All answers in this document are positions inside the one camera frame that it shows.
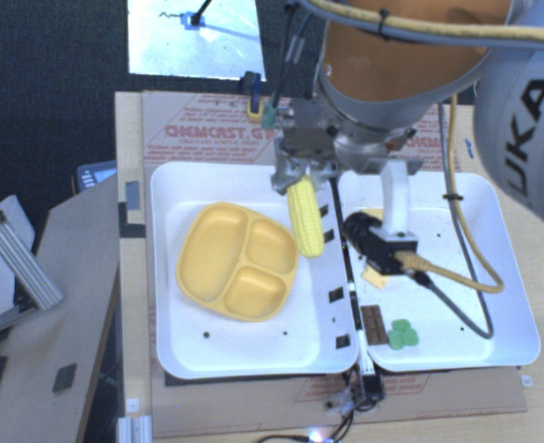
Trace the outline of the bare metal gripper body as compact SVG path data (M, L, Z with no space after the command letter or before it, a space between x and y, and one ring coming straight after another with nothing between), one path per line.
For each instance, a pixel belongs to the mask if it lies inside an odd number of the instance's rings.
M399 150L420 119L420 106L406 100L363 102L342 96L296 99L281 115L276 174L302 176L307 169L379 174L389 153Z

